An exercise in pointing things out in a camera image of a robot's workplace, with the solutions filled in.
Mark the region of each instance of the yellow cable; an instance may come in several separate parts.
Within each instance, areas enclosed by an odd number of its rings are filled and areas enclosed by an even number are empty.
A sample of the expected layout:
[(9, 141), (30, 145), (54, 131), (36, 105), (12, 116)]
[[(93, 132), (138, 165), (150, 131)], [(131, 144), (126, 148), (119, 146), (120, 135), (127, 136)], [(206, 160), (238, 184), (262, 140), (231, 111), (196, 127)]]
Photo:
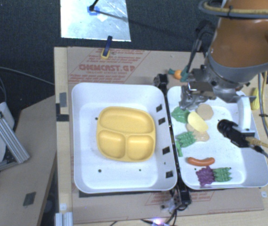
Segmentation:
[(240, 13), (240, 14), (268, 14), (268, 9), (229, 9), (229, 8), (217, 8), (210, 6), (208, 2), (204, 3), (204, 8), (207, 10), (215, 11), (215, 12), (223, 12), (223, 13)]
[(261, 146), (268, 148), (268, 144), (263, 143), (262, 141), (254, 137), (246, 137), (246, 141), (248, 141), (251, 145), (261, 145)]
[(255, 88), (252, 92), (252, 96), (256, 96), (255, 100), (251, 102), (251, 110), (256, 111), (260, 108), (260, 98), (258, 88)]
[[(262, 101), (262, 111), (263, 111), (263, 114), (265, 114), (264, 91), (265, 91), (265, 86), (266, 86), (266, 82), (267, 82), (267, 77), (268, 77), (268, 72), (265, 72), (264, 73), (264, 81), (262, 83), (262, 89), (261, 89), (261, 101)], [(266, 117), (264, 117), (264, 120), (265, 120), (267, 129), (268, 129), (268, 121), (267, 121)]]

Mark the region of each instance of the table surface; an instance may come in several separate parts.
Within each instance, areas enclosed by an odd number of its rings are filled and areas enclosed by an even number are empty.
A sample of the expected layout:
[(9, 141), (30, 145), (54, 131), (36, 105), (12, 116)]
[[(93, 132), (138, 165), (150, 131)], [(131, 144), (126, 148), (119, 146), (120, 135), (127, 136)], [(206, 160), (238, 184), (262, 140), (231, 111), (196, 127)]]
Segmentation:
[[(0, 172), (0, 226), (39, 226), (56, 165), (55, 98), (24, 109), (16, 137), (29, 160)], [(23, 206), (27, 194), (34, 201)]]
[[(56, 63), (56, 92), (58, 91), (68, 91), (67, 89), (67, 68), (57, 66), (58, 64), (66, 64), (67, 63), (67, 50), (66, 48), (56, 48), (55, 49), (55, 63)], [(154, 51), (154, 60), (158, 61), (160, 59), (164, 59), (166, 55), (160, 53), (159, 51)], [(170, 56), (178, 56), (179, 52), (173, 54), (170, 52)], [(173, 69), (183, 69), (183, 64), (187, 63), (189, 59), (189, 53), (183, 52), (181, 54), (183, 61), (179, 61), (178, 63), (173, 64)], [(203, 58), (201, 55), (197, 55), (192, 67), (199, 67), (200, 64), (203, 63)], [(160, 68), (156, 70), (155, 74), (152, 75), (152, 78), (155, 77), (158, 73), (165, 73), (168, 68)], [(169, 82), (170, 87), (180, 85), (179, 81), (170, 77)], [(246, 95), (251, 95), (252, 89), (257, 86), (257, 78), (254, 78), (251, 81), (251, 85), (243, 89), (243, 92)], [(265, 101), (266, 101), (266, 113), (268, 114), (268, 85), (265, 90)], [(56, 94), (56, 103), (59, 103), (59, 94)], [(60, 108), (61, 114), (68, 114), (67, 107)], [(261, 118), (259, 117), (259, 111), (253, 111), (253, 116), (255, 120), (255, 124), (258, 130), (258, 134), (262, 141), (268, 142), (267, 137), (265, 136), (264, 129), (261, 123)], [(69, 132), (68, 132), (68, 123), (61, 122), (57, 123), (57, 134), (60, 135), (60, 132), (64, 132), (63, 137), (57, 138), (57, 153), (58, 153), (58, 176), (59, 176), (59, 200), (60, 202), (65, 203), (65, 210), (61, 210), (61, 212), (72, 211), (72, 196), (71, 192), (71, 183), (70, 183), (70, 152), (64, 148), (64, 145), (68, 144), (69, 140)], [(210, 215), (197, 215), (197, 216), (186, 216), (186, 217), (177, 217), (176, 225), (186, 225), (186, 226), (202, 226), (204, 222), (208, 226), (224, 226), (224, 225), (268, 225), (268, 185), (261, 189), (266, 197), (263, 198), (264, 210), (263, 211), (248, 211), (248, 212), (236, 212), (236, 213), (224, 213), (224, 214), (210, 214)], [(109, 226), (111, 222), (102, 222), (102, 223), (87, 223), (82, 224), (85, 226)], [(141, 220), (129, 220), (129, 221), (119, 221), (116, 226), (138, 226), (138, 225), (146, 225)]]

